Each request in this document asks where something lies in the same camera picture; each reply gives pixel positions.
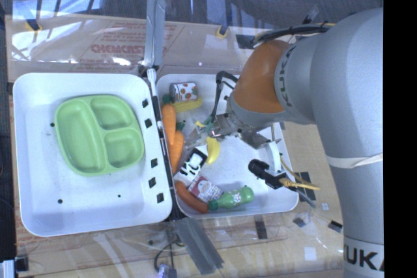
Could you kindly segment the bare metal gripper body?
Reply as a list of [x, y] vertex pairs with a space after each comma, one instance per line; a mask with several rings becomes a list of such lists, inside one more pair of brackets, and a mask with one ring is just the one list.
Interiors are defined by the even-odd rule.
[[245, 126], [241, 123], [233, 113], [223, 113], [216, 115], [212, 123], [212, 127], [208, 134], [211, 133], [224, 133], [228, 137], [236, 137], [246, 131]]

